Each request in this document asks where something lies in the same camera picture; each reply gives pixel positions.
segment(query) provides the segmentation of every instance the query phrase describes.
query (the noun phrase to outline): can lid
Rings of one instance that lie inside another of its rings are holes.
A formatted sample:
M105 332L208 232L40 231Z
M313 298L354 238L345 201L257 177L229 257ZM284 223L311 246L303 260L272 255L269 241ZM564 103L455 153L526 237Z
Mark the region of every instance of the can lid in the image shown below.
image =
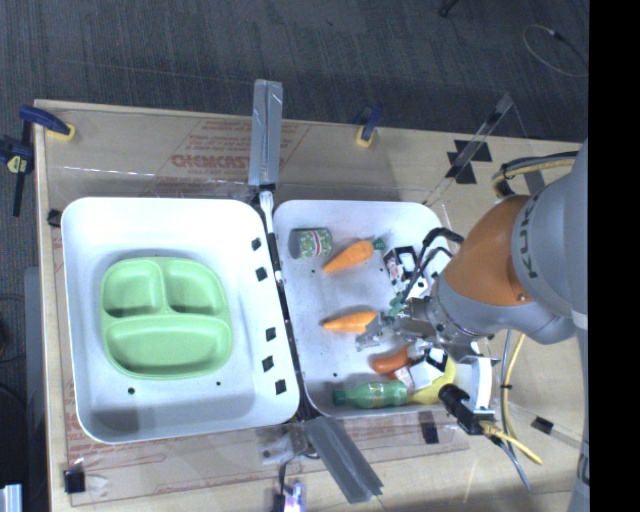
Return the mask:
M347 392L344 389L333 390L334 405L344 405L347 403Z

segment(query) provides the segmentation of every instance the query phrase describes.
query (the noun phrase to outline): sink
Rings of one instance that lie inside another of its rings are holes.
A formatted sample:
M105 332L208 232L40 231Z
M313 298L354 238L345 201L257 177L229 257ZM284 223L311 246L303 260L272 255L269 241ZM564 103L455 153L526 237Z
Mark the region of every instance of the sink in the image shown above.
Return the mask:
M282 423L300 391L262 220L227 199L82 198L62 216L76 408L125 443Z

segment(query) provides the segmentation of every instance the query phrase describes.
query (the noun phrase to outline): green bottle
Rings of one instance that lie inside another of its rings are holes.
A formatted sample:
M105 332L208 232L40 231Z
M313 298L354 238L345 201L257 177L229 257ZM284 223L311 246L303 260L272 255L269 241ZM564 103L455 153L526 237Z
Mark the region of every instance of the green bottle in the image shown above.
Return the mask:
M399 380L365 382L355 388L333 390L335 405L349 404L359 409L379 409L404 405L408 399L407 386Z

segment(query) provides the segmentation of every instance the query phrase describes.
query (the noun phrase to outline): green tray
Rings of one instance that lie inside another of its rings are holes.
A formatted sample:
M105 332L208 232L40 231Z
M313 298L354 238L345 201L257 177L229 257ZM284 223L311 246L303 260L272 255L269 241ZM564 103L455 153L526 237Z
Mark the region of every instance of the green tray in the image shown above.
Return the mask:
M184 258L131 258L105 272L102 343L121 372L152 379L195 377L231 356L231 315L220 279Z

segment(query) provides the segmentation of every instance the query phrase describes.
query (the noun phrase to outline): dark floor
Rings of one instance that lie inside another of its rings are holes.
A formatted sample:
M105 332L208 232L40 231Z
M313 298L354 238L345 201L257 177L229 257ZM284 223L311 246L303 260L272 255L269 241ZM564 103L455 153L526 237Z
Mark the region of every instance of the dark floor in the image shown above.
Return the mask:
M587 137L588 0L460 0L447 17L442 5L4 0L0 134L20 137L35 98L250 115L265 78L283 83L289 119L345 123L381 101L383 126L474 133L509 92L519 119L497 135ZM0 384L24 399L20 296L38 261L33 180L18 218L14 186L2 166Z

